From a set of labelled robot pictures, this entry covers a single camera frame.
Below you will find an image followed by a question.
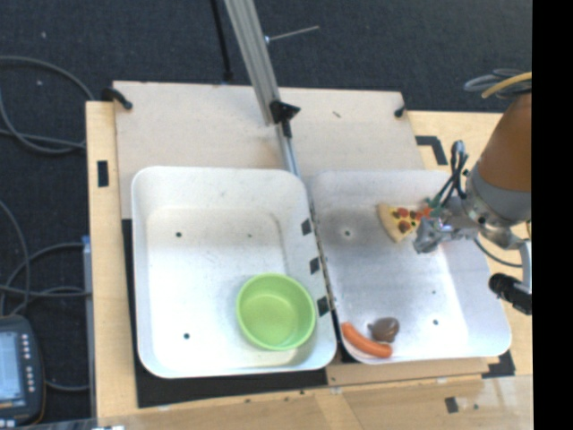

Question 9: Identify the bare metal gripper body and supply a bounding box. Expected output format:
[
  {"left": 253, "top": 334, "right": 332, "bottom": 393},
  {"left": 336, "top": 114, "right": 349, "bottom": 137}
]
[{"left": 437, "top": 196, "right": 526, "bottom": 251}]

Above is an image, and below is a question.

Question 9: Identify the brown rounded lump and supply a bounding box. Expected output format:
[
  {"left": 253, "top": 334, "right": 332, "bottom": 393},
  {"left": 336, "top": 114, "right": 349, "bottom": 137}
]
[{"left": 367, "top": 316, "right": 401, "bottom": 344}]

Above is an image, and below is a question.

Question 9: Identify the orange toy sausage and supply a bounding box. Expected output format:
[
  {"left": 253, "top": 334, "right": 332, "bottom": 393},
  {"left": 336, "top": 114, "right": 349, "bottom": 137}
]
[{"left": 340, "top": 322, "right": 394, "bottom": 359}]

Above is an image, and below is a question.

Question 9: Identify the black cylinder on white bracket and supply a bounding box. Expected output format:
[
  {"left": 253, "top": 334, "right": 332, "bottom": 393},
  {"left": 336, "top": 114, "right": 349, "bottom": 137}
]
[{"left": 488, "top": 238, "right": 533, "bottom": 316}]

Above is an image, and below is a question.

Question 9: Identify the pale wood board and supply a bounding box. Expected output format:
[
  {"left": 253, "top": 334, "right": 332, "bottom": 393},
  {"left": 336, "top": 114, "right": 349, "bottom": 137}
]
[{"left": 111, "top": 80, "right": 492, "bottom": 387}]

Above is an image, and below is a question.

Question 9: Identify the toy pizza slice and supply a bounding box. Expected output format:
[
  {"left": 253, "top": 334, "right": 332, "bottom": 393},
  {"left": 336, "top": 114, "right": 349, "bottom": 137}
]
[{"left": 375, "top": 202, "right": 433, "bottom": 245}]

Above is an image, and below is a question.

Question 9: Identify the green bowl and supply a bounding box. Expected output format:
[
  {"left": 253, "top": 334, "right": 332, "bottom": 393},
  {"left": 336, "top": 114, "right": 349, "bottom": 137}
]
[{"left": 235, "top": 272, "right": 318, "bottom": 352}]

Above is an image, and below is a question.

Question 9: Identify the white plastic tray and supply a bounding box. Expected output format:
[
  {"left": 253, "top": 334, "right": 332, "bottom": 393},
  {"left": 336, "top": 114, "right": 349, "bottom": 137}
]
[
  {"left": 130, "top": 165, "right": 338, "bottom": 380},
  {"left": 307, "top": 168, "right": 513, "bottom": 366}
]

